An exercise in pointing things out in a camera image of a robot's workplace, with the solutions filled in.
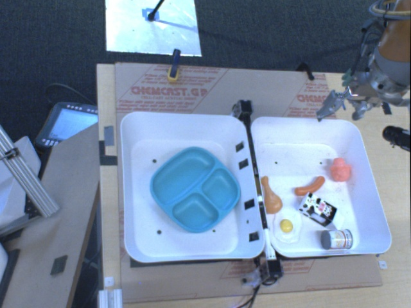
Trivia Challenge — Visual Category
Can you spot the brown cardboard board red print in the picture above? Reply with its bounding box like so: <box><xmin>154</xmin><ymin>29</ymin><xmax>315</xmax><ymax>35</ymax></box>
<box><xmin>114</xmin><ymin>62</ymin><xmax>383</xmax><ymax>304</ymax></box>

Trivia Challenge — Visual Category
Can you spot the white plastic tray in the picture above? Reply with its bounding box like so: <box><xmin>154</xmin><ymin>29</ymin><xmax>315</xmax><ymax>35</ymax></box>
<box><xmin>250</xmin><ymin>116</ymin><xmax>393</xmax><ymax>259</ymax></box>
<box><xmin>120</xmin><ymin>111</ymin><xmax>267</xmax><ymax>264</ymax></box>

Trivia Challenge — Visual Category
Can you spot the black and white milk carton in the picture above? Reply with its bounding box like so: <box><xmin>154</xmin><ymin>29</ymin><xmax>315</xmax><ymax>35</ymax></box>
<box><xmin>298</xmin><ymin>192</ymin><xmax>338</xmax><ymax>228</ymax></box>

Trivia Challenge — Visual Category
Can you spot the orange toy sausage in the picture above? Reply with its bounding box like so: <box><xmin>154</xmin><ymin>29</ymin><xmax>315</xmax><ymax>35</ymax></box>
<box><xmin>294</xmin><ymin>175</ymin><xmax>326</xmax><ymax>196</ymax></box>

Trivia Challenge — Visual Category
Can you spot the toy fried egg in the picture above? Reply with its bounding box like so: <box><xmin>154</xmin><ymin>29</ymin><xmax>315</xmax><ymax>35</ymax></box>
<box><xmin>272</xmin><ymin>209</ymin><xmax>304</xmax><ymax>244</ymax></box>

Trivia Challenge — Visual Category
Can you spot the small can with grey lid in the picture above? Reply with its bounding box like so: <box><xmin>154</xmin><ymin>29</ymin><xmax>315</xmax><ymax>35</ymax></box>
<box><xmin>320</xmin><ymin>228</ymin><xmax>354</xmax><ymax>250</ymax></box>

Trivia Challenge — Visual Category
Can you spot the blue divided plate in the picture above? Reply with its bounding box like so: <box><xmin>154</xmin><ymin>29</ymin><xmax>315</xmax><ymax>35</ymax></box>
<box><xmin>150</xmin><ymin>146</ymin><xmax>241</xmax><ymax>234</ymax></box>

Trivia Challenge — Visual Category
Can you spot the pink toy figure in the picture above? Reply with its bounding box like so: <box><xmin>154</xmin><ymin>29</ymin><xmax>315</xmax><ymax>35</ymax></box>
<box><xmin>329</xmin><ymin>157</ymin><xmax>353</xmax><ymax>183</ymax></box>

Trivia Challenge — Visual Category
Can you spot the black cylinder on white bracket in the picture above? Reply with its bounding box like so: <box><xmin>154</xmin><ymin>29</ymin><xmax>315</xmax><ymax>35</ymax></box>
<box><xmin>382</xmin><ymin>125</ymin><xmax>411</xmax><ymax>152</ymax></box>

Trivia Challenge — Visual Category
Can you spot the thin black and white rod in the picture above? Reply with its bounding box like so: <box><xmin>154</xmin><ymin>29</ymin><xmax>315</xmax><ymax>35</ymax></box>
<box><xmin>242</xmin><ymin>113</ymin><xmax>275</xmax><ymax>260</ymax></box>

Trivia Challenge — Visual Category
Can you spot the orange toy chicken drumstick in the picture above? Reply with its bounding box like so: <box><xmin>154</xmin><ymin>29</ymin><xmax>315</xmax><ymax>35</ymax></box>
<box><xmin>260</xmin><ymin>175</ymin><xmax>284</xmax><ymax>215</ymax></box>

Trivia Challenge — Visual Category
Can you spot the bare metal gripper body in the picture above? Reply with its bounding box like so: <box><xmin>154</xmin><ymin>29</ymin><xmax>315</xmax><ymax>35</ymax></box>
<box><xmin>345</xmin><ymin>74</ymin><xmax>411</xmax><ymax>108</ymax></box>

